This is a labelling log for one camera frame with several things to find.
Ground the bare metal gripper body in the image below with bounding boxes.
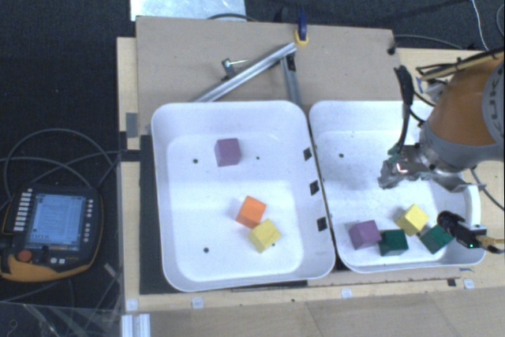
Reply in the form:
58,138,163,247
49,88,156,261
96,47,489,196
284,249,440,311
377,144,473,193

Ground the yellow cube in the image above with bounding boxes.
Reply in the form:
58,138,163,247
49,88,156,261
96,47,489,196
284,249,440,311
247,218,282,254
395,203,430,238

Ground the white plastic tray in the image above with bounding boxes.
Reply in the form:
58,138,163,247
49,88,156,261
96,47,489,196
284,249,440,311
309,100,487,275
151,99,337,293

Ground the dark green cube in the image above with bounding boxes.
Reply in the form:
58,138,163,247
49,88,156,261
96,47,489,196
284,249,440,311
419,224,455,255
377,229,410,257

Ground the purple cube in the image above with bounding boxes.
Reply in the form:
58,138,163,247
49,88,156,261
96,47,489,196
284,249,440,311
214,137,242,168
347,219,383,251

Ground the orange cube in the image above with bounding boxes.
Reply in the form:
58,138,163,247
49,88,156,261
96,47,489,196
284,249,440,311
234,195,267,230

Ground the brown cardboard board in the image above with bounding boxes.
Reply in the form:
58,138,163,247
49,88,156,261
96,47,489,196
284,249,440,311
135,15,462,288

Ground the black cylinder on white bracket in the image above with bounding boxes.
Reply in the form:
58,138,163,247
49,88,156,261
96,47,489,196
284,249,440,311
436,183,488,250

